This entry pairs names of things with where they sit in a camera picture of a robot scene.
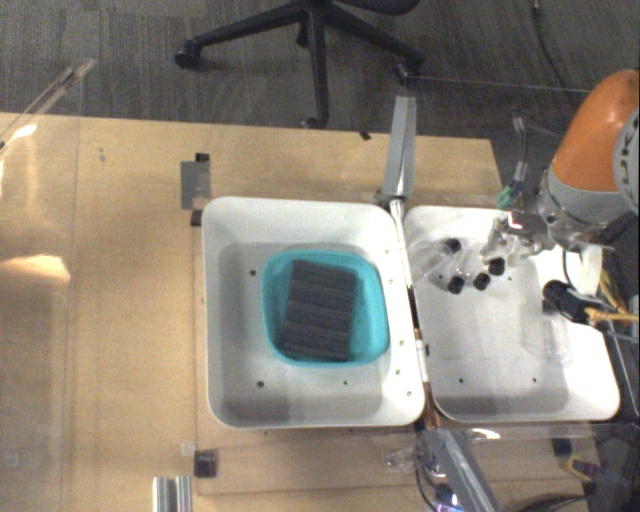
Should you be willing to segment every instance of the chair base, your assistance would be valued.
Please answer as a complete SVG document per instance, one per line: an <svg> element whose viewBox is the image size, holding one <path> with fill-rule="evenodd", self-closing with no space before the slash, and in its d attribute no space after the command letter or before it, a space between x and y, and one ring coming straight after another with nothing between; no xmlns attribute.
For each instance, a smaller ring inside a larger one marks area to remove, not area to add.
<svg viewBox="0 0 640 512"><path fill-rule="evenodd" d="M202 49L207 46L296 23L300 24L296 44L307 48L311 57L318 112L317 117L302 122L305 128L324 128L329 121L325 26L351 34L403 58L404 62L399 63L394 70L402 85L409 86L419 77L420 66L424 62L424 56L419 51L336 7L332 0L292 0L266 13L197 35L184 42L183 48L175 54L175 62L182 68L197 69Z"/></svg>

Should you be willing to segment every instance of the white plastic tray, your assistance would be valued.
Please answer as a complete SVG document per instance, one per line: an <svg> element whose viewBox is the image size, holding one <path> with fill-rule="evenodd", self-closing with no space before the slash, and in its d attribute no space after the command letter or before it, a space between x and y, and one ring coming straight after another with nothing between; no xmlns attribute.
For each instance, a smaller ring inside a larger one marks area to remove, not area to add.
<svg viewBox="0 0 640 512"><path fill-rule="evenodd" d="M407 245L455 236L486 240L503 212L418 207L405 219ZM595 329L566 321L562 357L546 357L541 289L564 280L562 251L545 252L505 275L485 292L456 296L428 280L415 284L434 399L463 422L605 420L620 396L604 339Z"/></svg>
<svg viewBox="0 0 640 512"><path fill-rule="evenodd" d="M208 401L237 428L397 426L425 395L391 217L372 205L227 197L204 211ZM265 340L260 269L274 254L354 251L378 269L390 348L371 364L312 369L278 359Z"/></svg>

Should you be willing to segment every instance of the chair wheel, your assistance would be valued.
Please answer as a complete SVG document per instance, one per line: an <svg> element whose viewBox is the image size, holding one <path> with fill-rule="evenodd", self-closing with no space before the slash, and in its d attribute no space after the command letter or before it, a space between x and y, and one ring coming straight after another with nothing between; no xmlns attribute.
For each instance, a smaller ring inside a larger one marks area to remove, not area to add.
<svg viewBox="0 0 640 512"><path fill-rule="evenodd" d="M300 48L309 47L309 33L307 32L307 27L304 23L300 23L300 28L298 29L298 37L296 37L296 44Z"/></svg>
<svg viewBox="0 0 640 512"><path fill-rule="evenodd" d="M315 117L309 117L302 121L301 126L305 130L322 130L326 128L328 119L316 119Z"/></svg>
<svg viewBox="0 0 640 512"><path fill-rule="evenodd" d="M420 66L422 65L422 61L404 61L398 62L394 68L393 72L400 80L400 84L404 87L411 87L420 79Z"/></svg>
<svg viewBox="0 0 640 512"><path fill-rule="evenodd" d="M182 50L176 53L174 60L181 68L195 69L200 65L200 52L202 48L190 40L184 42Z"/></svg>

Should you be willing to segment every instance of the metal bracket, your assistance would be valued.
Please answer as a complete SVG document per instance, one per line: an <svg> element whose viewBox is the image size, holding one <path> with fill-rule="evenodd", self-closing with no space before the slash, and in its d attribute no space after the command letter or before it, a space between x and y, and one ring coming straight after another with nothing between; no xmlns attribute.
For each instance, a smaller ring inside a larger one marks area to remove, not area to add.
<svg viewBox="0 0 640 512"><path fill-rule="evenodd" d="M433 429L424 435L465 511L502 510L462 432Z"/></svg>
<svg viewBox="0 0 640 512"><path fill-rule="evenodd" d="M201 210L197 199L211 199L211 172L209 155L196 153L194 162L181 162L181 208L183 210Z"/></svg>
<svg viewBox="0 0 640 512"><path fill-rule="evenodd" d="M381 204L386 205L393 198L407 198L413 193L416 121L416 99L397 96L384 182L376 196Z"/></svg>
<svg viewBox="0 0 640 512"><path fill-rule="evenodd" d="M153 479L153 512L192 512L191 477Z"/></svg>

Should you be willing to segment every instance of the chair leg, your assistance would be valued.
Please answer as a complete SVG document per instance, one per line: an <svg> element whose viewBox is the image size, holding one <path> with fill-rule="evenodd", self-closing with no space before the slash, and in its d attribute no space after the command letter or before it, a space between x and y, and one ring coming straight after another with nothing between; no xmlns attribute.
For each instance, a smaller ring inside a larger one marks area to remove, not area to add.
<svg viewBox="0 0 640 512"><path fill-rule="evenodd" d="M186 40L183 49L176 53L176 64L185 68L196 67L202 48L303 22L307 17L307 11L308 0L296 0L246 20L197 35Z"/></svg>
<svg viewBox="0 0 640 512"><path fill-rule="evenodd" d="M366 21L339 7L331 6L325 15L325 21L328 25L338 30L352 34L359 39L407 59L407 64L416 70L424 62L424 55L418 50L411 48L395 37L369 25Z"/></svg>
<svg viewBox="0 0 640 512"><path fill-rule="evenodd" d="M310 10L306 32L311 56L311 70L316 93L317 118L302 122L303 128L324 128L329 122L329 85L327 79L327 48L324 38L323 12Z"/></svg>

